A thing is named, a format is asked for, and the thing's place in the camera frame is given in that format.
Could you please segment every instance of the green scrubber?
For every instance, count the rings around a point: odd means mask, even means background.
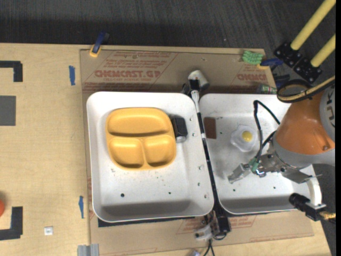
[[[251,65],[258,65],[262,62],[263,55],[260,53],[254,53],[251,51],[245,51],[243,54],[243,61]]]

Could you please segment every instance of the wooden table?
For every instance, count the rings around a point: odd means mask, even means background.
[[[88,48],[0,44],[0,61],[23,63],[23,82],[13,82],[13,69],[0,68],[0,95],[16,96],[17,103],[15,126],[0,126],[0,197],[7,206],[0,229],[10,223],[10,207],[23,206],[23,235],[0,241],[0,255],[77,255],[78,245],[91,243],[88,209],[82,219],[78,205],[83,196],[87,206],[79,50]],[[74,86],[69,66],[75,67]],[[45,236],[44,227],[49,226],[54,233]],[[312,222],[312,228],[313,237],[217,246],[215,254],[330,255],[321,223]]]

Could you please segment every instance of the clear plastic object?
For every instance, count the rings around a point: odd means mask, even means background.
[[[248,125],[238,125],[231,134],[231,143],[243,152],[251,151],[257,141],[257,132]]]

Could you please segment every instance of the orange divided plate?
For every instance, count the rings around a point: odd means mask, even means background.
[[[114,110],[107,117],[105,134],[110,158],[122,169],[157,169],[175,159],[172,123],[160,109]]]

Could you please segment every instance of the yellow tube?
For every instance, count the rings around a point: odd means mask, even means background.
[[[336,34],[327,41],[323,48],[315,55],[315,57],[310,61],[313,67],[319,67],[323,61],[335,50],[336,45]]]
[[[291,48],[293,50],[299,50],[299,48],[304,44],[308,37],[313,33],[315,28],[323,20],[323,18],[328,14],[332,7],[336,4],[336,0],[324,0],[316,12],[311,16],[308,23],[305,24],[300,33],[291,43]]]

